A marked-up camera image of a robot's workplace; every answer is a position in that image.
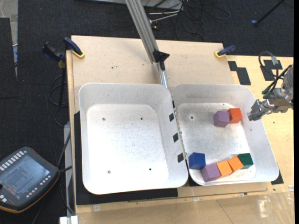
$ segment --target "black floor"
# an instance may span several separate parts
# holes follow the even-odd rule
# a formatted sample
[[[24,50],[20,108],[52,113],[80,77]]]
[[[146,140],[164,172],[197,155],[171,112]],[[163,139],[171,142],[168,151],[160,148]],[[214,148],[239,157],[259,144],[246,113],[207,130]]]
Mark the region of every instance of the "black floor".
[[[154,35],[163,40],[235,45],[232,55],[257,56],[268,50],[276,56],[294,56],[294,0],[286,0],[258,27],[251,23],[278,1],[189,0],[178,17],[161,21]],[[146,8],[146,11],[160,10]],[[57,107],[48,102],[48,96],[50,85],[61,70],[56,62],[43,55],[42,46],[50,41],[55,48],[64,51],[63,39],[71,35],[139,36],[125,5],[90,1],[19,0],[18,24],[18,79],[14,90],[17,95],[0,98],[0,159],[29,146],[56,164],[55,154],[60,155],[64,141],[63,128],[54,119]],[[56,92],[53,99],[58,101],[58,98]],[[60,110],[57,121],[65,124],[67,115],[66,108]],[[0,211],[0,224],[30,224],[39,206],[21,214]],[[60,186],[56,185],[36,223],[57,223],[61,216],[66,216],[66,207]]]

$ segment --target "blue block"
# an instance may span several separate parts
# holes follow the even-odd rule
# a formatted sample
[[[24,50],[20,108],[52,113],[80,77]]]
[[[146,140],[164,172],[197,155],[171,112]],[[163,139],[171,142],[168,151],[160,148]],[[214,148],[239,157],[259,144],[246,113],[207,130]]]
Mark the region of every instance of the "blue block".
[[[189,156],[189,168],[201,170],[206,165],[206,155],[193,153]]]

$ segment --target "display screen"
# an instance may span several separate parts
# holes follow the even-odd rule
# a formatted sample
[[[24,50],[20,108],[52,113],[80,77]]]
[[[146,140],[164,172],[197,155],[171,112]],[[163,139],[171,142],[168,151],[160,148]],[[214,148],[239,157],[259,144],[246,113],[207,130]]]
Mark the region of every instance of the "display screen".
[[[0,180],[3,181],[4,188],[20,199],[24,193],[31,190],[48,173],[49,170],[45,169],[30,156],[24,156],[10,169],[2,172]]]

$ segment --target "purple block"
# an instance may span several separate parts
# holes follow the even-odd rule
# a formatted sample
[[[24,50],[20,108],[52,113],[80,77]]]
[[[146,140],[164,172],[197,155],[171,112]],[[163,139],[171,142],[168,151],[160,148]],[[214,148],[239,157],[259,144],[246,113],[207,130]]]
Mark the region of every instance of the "purple block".
[[[229,113],[226,111],[217,111],[213,118],[215,126],[225,127],[229,124]]]
[[[201,170],[201,174],[205,182],[215,180],[221,176],[216,163],[205,165]]]

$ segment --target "empty white tray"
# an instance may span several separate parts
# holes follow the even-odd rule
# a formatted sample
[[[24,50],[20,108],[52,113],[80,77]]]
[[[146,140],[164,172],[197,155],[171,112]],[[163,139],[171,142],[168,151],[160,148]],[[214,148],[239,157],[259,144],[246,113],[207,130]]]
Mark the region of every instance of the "empty white tray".
[[[176,188],[188,179],[170,91],[95,84],[79,91],[83,184],[94,194]]]
[[[190,169],[200,185],[273,181],[278,167],[261,120],[249,121],[247,113],[255,99],[243,85],[182,84],[173,90],[187,162],[193,152],[204,153],[206,164],[227,160],[236,154],[251,153],[254,165],[230,176],[204,182],[201,171]],[[213,115],[240,108],[243,119],[225,128],[214,126]]]

